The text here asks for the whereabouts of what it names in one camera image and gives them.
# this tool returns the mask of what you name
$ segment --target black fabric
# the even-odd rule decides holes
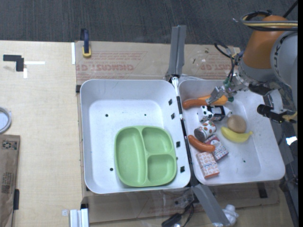
[[[73,42],[82,28],[92,41],[170,43],[171,27],[187,26],[187,44],[245,48],[246,13],[283,16],[296,0],[0,0],[0,40]],[[298,19],[298,7],[287,17]]]

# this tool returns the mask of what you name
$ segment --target brown egg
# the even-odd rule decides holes
[[[236,133],[245,133],[246,122],[239,115],[232,115],[227,120],[227,127]]]

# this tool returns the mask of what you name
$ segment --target toy banana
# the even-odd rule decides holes
[[[242,143],[247,141],[250,135],[252,134],[252,131],[249,131],[248,133],[236,133],[224,126],[221,127],[221,132],[226,139],[237,143]]]

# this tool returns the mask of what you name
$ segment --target green plate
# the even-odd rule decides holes
[[[154,126],[121,129],[115,138],[115,165],[120,180],[132,187],[171,182],[177,173],[176,153],[170,134]]]

